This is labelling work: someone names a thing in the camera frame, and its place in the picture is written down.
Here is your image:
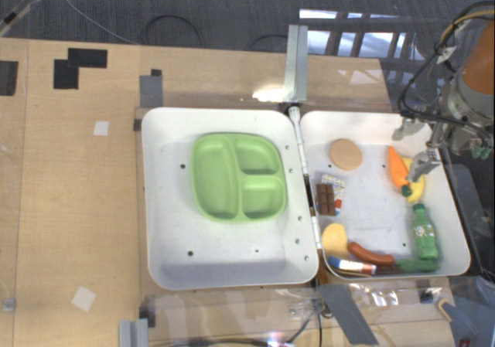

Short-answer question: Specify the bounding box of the red sausage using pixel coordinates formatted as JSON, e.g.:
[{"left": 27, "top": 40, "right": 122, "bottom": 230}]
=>
[{"left": 346, "top": 241, "right": 396, "bottom": 267}]

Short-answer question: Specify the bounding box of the green cucumber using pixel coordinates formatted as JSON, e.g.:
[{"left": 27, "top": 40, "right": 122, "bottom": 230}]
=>
[{"left": 394, "top": 257, "right": 440, "bottom": 274}]

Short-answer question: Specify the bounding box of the green plastic bottle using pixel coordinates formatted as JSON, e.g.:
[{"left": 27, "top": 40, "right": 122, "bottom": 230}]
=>
[{"left": 411, "top": 202, "right": 440, "bottom": 261}]

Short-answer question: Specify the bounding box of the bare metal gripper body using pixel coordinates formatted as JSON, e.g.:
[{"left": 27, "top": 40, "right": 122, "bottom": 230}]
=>
[{"left": 426, "top": 117, "right": 491, "bottom": 157}]

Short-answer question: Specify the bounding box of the orange carrot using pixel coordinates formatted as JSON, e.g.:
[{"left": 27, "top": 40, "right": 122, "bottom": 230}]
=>
[{"left": 387, "top": 145, "right": 414, "bottom": 198}]

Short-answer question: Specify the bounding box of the yellow banana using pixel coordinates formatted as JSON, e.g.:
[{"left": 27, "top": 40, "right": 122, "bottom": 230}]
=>
[{"left": 400, "top": 155, "right": 426, "bottom": 204}]

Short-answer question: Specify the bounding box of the green divided plate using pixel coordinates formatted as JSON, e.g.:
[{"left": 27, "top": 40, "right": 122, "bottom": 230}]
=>
[{"left": 190, "top": 132, "right": 288, "bottom": 223}]

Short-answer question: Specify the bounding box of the thin black and white rod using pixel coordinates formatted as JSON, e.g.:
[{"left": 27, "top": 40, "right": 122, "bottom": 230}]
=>
[{"left": 288, "top": 105, "right": 324, "bottom": 252}]

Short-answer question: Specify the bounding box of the tan round biscuit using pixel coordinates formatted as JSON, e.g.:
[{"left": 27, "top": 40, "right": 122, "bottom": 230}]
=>
[{"left": 329, "top": 138, "right": 364, "bottom": 172}]

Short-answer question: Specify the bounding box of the colourful printed packet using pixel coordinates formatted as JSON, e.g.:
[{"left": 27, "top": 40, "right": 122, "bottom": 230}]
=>
[{"left": 314, "top": 172, "right": 347, "bottom": 217}]

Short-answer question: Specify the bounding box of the white plastic tray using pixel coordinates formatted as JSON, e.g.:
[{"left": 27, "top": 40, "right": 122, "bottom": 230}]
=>
[
  {"left": 299, "top": 110, "right": 472, "bottom": 281},
  {"left": 141, "top": 107, "right": 320, "bottom": 291}
]

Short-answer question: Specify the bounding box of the brown chocolate bar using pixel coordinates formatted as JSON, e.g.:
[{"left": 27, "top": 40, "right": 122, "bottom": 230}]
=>
[{"left": 316, "top": 182, "right": 337, "bottom": 217}]

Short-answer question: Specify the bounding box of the yellow potato crisp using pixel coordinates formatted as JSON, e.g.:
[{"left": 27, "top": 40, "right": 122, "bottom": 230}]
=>
[{"left": 321, "top": 223, "right": 350, "bottom": 260}]

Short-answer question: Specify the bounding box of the white blue and orange tube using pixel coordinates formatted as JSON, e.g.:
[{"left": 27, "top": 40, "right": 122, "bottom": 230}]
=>
[{"left": 327, "top": 255, "right": 378, "bottom": 276}]

